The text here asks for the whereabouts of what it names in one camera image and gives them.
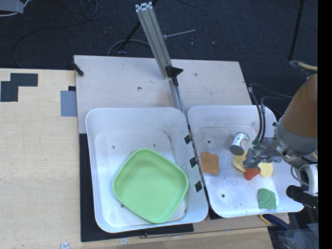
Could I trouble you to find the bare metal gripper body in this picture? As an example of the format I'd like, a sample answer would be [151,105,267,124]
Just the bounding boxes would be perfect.
[255,137,289,159]

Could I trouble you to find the yellow flat toy food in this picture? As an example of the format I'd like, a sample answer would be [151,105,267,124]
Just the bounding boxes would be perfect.
[232,149,274,178]

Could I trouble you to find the red toy strawberry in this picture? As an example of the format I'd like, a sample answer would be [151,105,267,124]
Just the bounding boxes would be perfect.
[244,166,261,181]

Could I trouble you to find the silver can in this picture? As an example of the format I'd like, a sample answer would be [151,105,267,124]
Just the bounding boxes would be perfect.
[229,132,251,156]

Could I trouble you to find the white plastic tray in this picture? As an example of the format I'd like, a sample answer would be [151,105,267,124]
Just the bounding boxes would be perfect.
[85,107,210,233]
[187,104,305,219]

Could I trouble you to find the green toy lettuce leaf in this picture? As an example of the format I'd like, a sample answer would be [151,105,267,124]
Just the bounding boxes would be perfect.
[257,188,278,210]

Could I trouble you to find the brown toast slice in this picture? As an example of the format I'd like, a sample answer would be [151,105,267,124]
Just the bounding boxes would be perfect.
[200,151,220,176]

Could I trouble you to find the green plate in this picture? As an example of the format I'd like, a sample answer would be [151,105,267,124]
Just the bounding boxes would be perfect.
[112,148,189,224]

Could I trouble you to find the pale wood board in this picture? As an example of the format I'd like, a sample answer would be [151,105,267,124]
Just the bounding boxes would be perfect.
[74,55,290,240]

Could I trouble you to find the black cylinder on white bracket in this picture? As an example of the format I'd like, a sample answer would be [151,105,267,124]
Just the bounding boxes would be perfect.
[286,163,319,209]

